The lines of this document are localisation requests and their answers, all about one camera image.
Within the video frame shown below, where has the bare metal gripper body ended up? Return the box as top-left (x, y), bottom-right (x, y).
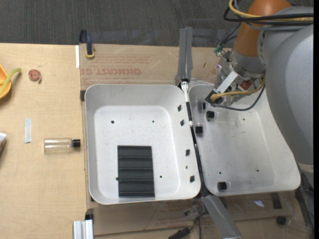
top-left (216, 51), bottom-right (265, 105)

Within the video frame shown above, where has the clear plastic bottle, black cap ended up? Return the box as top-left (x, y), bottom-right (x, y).
top-left (206, 110), bottom-right (240, 124)
top-left (44, 137), bottom-right (81, 154)
top-left (217, 180), bottom-right (253, 192)
top-left (276, 216), bottom-right (308, 234)
top-left (195, 100), bottom-right (206, 134)

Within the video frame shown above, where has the thin black and white rod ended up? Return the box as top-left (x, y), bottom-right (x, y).
top-left (180, 81), bottom-right (208, 197)

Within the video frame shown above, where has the white plastic tray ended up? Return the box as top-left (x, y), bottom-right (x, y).
top-left (84, 84), bottom-right (201, 205)
top-left (188, 80), bottom-right (302, 197)

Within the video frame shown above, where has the brown cardboard board, red print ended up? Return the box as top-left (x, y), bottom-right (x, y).
top-left (79, 43), bottom-right (301, 236)

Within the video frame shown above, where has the black ridged plastic insert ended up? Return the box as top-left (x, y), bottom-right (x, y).
top-left (117, 145), bottom-right (156, 198)

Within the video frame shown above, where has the orange divided plate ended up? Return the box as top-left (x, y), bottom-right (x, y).
top-left (0, 64), bottom-right (12, 100)

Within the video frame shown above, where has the black block with thin wires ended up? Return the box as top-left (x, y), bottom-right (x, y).
top-left (168, 227), bottom-right (190, 239)

